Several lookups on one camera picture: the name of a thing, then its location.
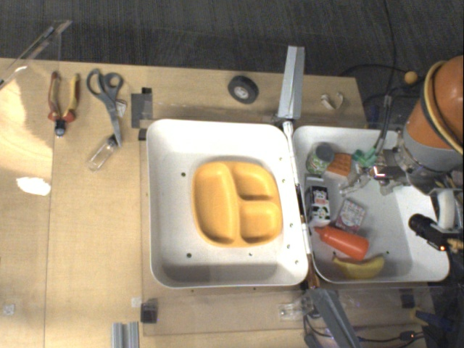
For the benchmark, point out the black tape roll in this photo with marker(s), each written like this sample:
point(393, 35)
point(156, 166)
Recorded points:
point(243, 89)

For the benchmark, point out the grey scissors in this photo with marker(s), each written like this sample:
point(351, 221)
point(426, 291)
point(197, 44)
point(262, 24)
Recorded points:
point(110, 103)

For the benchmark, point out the black and white milk carton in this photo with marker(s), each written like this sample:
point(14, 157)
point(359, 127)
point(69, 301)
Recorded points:
point(318, 205)

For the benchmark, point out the black cylinder on white bracket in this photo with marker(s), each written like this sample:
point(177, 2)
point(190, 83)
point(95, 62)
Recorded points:
point(427, 227)

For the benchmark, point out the pink packet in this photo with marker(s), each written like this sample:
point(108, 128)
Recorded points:
point(349, 216)

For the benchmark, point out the white plastic tray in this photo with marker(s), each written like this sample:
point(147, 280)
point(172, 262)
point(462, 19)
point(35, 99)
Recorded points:
point(391, 238)
point(174, 230)

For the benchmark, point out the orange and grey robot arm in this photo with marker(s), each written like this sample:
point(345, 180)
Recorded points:
point(444, 96)

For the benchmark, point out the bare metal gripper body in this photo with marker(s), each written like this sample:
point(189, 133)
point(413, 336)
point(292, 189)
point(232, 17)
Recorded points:
point(393, 170)

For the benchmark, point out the red and yellow pliers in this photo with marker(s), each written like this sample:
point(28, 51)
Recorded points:
point(74, 96)

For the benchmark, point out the orange divided plate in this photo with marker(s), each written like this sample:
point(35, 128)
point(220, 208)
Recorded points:
point(221, 201)

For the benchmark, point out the orange squeeze bottle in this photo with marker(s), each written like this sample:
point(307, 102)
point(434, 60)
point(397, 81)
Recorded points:
point(344, 243)

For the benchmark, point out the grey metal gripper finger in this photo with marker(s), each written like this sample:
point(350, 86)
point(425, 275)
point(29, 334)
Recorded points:
point(351, 186)
point(363, 171)

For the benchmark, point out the yellow banana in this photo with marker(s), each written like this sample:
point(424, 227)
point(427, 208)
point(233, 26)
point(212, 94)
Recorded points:
point(362, 269)

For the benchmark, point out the green can with grey lid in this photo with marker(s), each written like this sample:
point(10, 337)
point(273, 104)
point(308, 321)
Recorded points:
point(319, 158)

